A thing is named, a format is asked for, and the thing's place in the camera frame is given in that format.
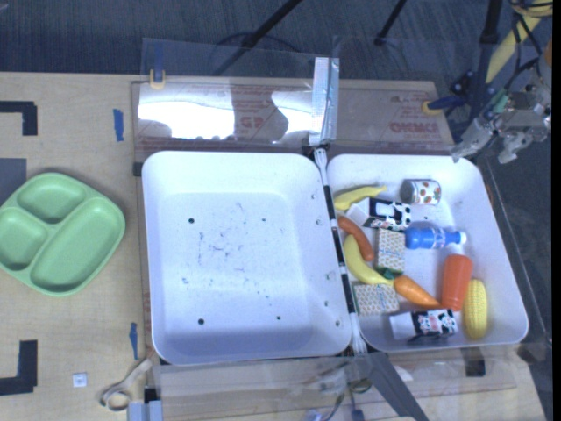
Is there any white plastic tray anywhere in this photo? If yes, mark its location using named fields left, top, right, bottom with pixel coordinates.
left=140, top=149, right=354, bottom=367
left=325, top=153, right=530, bottom=353

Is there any small can with fruit print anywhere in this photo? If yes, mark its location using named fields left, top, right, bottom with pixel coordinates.
left=399, top=178, right=443, bottom=207

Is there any yellow corn cob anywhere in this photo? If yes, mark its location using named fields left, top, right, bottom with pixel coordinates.
left=462, top=278, right=489, bottom=341

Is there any brown cardboard board red print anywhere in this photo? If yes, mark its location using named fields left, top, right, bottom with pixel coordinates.
left=131, top=79, right=519, bottom=396

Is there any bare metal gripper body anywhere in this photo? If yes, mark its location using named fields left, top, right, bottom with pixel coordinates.
left=481, top=89, right=552, bottom=144

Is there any orange carrot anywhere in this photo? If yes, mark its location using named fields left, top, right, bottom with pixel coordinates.
left=379, top=268, right=442, bottom=310

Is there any small yellow banana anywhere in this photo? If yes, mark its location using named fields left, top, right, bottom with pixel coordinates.
left=333, top=184, right=389, bottom=212

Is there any blue bottle white cap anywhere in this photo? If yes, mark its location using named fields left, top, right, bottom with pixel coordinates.
left=403, top=221, right=468, bottom=251

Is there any orange bottle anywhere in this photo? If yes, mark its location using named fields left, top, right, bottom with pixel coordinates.
left=440, top=253, right=474, bottom=312

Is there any green divided plate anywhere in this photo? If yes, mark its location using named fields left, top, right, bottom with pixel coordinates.
left=0, top=172, right=127, bottom=298

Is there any cow print carton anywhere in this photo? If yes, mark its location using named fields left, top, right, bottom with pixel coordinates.
left=345, top=196, right=414, bottom=232
left=388, top=308, right=460, bottom=341

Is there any orange sausage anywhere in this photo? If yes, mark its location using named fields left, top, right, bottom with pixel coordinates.
left=337, top=215, right=376, bottom=263

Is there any large yellow banana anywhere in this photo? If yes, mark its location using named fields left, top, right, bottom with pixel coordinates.
left=342, top=233, right=395, bottom=288

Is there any orange patterned box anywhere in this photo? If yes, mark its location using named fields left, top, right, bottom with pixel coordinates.
left=351, top=281, right=401, bottom=317
left=373, top=227, right=407, bottom=274

